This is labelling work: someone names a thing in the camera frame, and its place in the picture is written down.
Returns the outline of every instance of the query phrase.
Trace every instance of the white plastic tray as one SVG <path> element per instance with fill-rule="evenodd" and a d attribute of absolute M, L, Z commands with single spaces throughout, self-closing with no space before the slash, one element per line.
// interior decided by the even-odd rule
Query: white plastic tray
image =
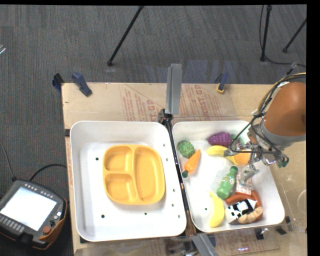
<path fill-rule="evenodd" d="M 70 130 L 75 222 L 90 242 L 173 237 L 184 232 L 185 209 L 167 129 L 157 122 L 80 121 Z M 152 147 L 161 156 L 165 193 L 147 205 L 108 198 L 103 181 L 105 151 L 119 144 Z"/>
<path fill-rule="evenodd" d="M 261 161 L 255 166 L 259 173 L 252 177 L 252 189 L 256 190 L 263 208 L 262 218 L 249 224 L 229 224 L 225 219 L 217 227 L 210 227 L 209 222 L 214 211 L 210 190 L 216 194 L 224 174 L 229 172 L 232 162 L 220 155 L 208 155 L 206 150 L 211 147 L 207 138 L 219 132 L 237 135 L 248 124 L 242 120 L 232 121 L 181 121 L 172 128 L 180 168 L 187 158 L 178 151 L 177 145 L 182 140 L 190 141 L 195 149 L 201 150 L 197 169 L 187 178 L 183 178 L 186 197 L 190 208 L 193 224 L 202 232 L 213 233 L 252 227 L 265 227 L 281 223 L 285 210 L 278 193 L 270 168 Z M 247 132 L 242 133 L 244 142 L 249 139 Z"/>

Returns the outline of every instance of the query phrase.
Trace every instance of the dark blue clip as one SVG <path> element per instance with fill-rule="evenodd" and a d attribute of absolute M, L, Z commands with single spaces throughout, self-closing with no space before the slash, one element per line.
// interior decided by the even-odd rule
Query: dark blue clip
<path fill-rule="evenodd" d="M 59 91 L 59 93 L 61 93 L 61 84 L 63 84 L 63 83 L 64 83 L 64 81 L 63 81 L 62 77 L 60 76 L 60 74 L 56 73 L 53 77 L 53 80 L 52 80 L 52 86 L 54 88 L 56 88 Z"/>
<path fill-rule="evenodd" d="M 76 83 L 77 85 L 80 85 L 80 91 L 85 95 L 89 96 L 92 94 L 92 90 L 88 87 L 85 78 L 83 75 L 79 72 L 74 72 L 72 74 L 72 81 Z"/>
<path fill-rule="evenodd" d="M 215 90 L 220 94 L 223 94 L 225 91 L 225 83 L 227 81 L 228 75 L 229 75 L 228 72 L 221 73 L 215 80 L 215 83 L 218 84 Z"/>

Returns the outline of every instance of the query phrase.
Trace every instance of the wooden table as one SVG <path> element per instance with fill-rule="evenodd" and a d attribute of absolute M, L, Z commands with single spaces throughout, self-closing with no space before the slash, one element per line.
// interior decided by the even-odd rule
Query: wooden table
<path fill-rule="evenodd" d="M 90 255 L 93 252 L 114 253 L 110 242 L 80 242 L 75 222 L 74 187 L 70 137 L 68 131 L 72 125 L 81 120 L 95 121 L 150 121 L 154 122 L 161 109 L 166 107 L 165 83 L 88 83 L 92 95 L 84 96 L 74 83 L 61 86 L 64 126 L 66 130 L 65 145 L 68 164 L 68 186 L 73 251 L 75 255 Z M 252 119 L 253 112 L 272 85 L 270 84 L 226 84 L 223 94 L 216 92 L 216 84 L 182 84 L 179 115 L 175 122 L 206 120 L 245 120 Z M 217 244 L 219 255 L 235 255 L 243 243 L 251 246 L 243 252 L 256 252 L 255 255 L 307 255 L 307 181 L 306 181 L 306 142 L 297 142 L 285 149 L 290 162 L 279 169 L 271 165 L 270 169 L 277 185 L 285 209 L 291 220 L 284 222 L 279 231 L 265 230 L 264 244 L 251 241 L 235 241 L 232 244 Z M 166 255 L 161 249 L 161 241 L 149 241 L 130 255 L 150 253 Z"/>

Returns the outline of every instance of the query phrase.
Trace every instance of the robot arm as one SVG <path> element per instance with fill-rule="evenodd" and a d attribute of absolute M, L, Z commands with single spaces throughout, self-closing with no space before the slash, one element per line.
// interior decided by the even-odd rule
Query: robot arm
<path fill-rule="evenodd" d="M 260 160 L 265 165 L 277 163 L 279 167 L 285 167 L 289 158 L 282 151 L 295 142 L 306 140 L 306 84 L 292 81 L 305 77 L 306 73 L 299 73 L 276 82 L 262 99 L 252 121 L 224 152 L 225 157 L 243 150 L 251 154 L 240 182 L 245 183 L 259 172 L 254 163 Z M 248 127 L 250 141 L 242 145 L 239 136 Z"/>

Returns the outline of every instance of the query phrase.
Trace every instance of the tripod leg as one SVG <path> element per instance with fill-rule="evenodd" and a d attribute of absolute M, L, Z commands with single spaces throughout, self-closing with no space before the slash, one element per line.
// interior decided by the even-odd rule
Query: tripod leg
<path fill-rule="evenodd" d="M 115 50 L 114 50 L 111 58 L 107 61 L 107 65 L 108 65 L 108 66 L 112 66 L 112 65 L 113 65 L 113 64 L 112 64 L 113 59 L 115 58 L 115 56 L 116 56 L 117 52 L 119 51 L 122 43 L 123 43 L 124 40 L 126 39 L 126 37 L 127 37 L 128 33 L 129 33 L 131 27 L 134 25 L 136 19 L 138 18 L 140 12 L 142 11 L 142 9 L 143 9 L 144 7 L 145 7 L 144 5 L 139 5 L 138 10 L 136 11 L 136 13 L 135 13 L 133 19 L 131 20 L 129 26 L 127 27 L 126 31 L 124 32 L 124 34 L 123 34 L 120 42 L 118 43 L 117 47 L 116 47 Z"/>
<path fill-rule="evenodd" d="M 302 30 L 302 28 L 304 27 L 304 25 L 307 23 L 307 18 L 305 18 L 305 20 L 303 21 L 303 23 L 301 24 L 301 26 L 298 28 L 298 30 L 295 32 L 295 34 L 293 35 L 293 37 L 291 38 L 291 40 L 288 42 L 288 44 L 286 45 L 286 47 L 283 48 L 283 52 L 286 53 L 289 46 L 292 44 L 292 42 L 296 39 L 297 35 L 299 34 L 299 32 Z"/>
<path fill-rule="evenodd" d="M 263 35 L 263 45 L 262 45 L 262 53 L 260 57 L 260 61 L 264 62 L 266 60 L 266 42 L 267 42 L 267 34 L 268 34 L 268 26 L 269 26 L 269 18 L 270 12 L 272 10 L 271 4 L 268 4 L 266 7 L 266 19 L 265 19 L 265 26 L 264 26 L 264 35 Z"/>

